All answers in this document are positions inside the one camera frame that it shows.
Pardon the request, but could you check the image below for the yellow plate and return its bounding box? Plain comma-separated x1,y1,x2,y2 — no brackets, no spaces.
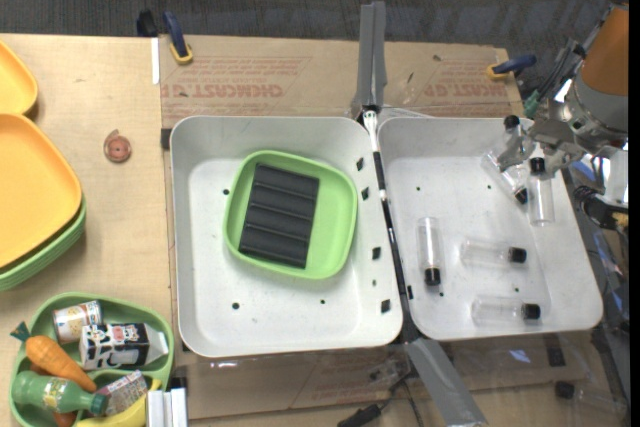
0,112,84,270
0,39,40,116

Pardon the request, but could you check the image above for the green divided plate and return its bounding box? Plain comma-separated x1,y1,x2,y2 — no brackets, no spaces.
8,290,176,427

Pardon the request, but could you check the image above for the brown cardboard board red print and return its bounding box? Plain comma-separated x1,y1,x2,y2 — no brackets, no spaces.
158,33,592,421

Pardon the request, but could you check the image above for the small red and white can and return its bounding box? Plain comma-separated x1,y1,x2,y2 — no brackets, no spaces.
51,299,104,346

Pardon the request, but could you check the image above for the white plastic tray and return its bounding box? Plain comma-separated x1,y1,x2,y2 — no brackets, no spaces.
168,114,405,360
376,116,605,343

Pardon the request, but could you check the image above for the black block with thin wires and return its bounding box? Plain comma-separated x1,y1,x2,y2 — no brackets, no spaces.
338,403,383,427

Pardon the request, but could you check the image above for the black and white milk carton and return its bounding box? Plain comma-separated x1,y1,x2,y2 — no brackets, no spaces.
78,321,171,372

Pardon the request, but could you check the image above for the thin black and white rod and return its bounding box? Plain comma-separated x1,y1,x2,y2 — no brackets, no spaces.
360,109,417,344

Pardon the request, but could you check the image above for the yellow banana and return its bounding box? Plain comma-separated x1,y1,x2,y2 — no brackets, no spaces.
73,377,164,427

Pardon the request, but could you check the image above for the black ribbed plastic insert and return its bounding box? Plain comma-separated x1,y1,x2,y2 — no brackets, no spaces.
237,162,322,271

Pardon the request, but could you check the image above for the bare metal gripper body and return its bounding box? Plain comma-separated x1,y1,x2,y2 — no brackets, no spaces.
527,80,585,155

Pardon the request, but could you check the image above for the pink round toy slice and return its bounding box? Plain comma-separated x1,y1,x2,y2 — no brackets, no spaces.
102,128,133,164

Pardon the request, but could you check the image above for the small pink carton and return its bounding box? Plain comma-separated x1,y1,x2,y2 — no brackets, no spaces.
94,369,150,417

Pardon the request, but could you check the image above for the orange carrot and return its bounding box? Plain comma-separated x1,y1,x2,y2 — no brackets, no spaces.
9,320,98,394

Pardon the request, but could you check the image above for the clear plastic bottle black cap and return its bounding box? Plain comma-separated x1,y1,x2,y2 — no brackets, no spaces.
459,237,529,266
480,151,531,206
554,380,627,418
502,114,532,151
470,295,543,328
416,215,447,288
528,156,557,228

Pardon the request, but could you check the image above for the green plastic bottle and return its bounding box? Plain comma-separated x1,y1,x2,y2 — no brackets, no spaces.
10,369,109,418

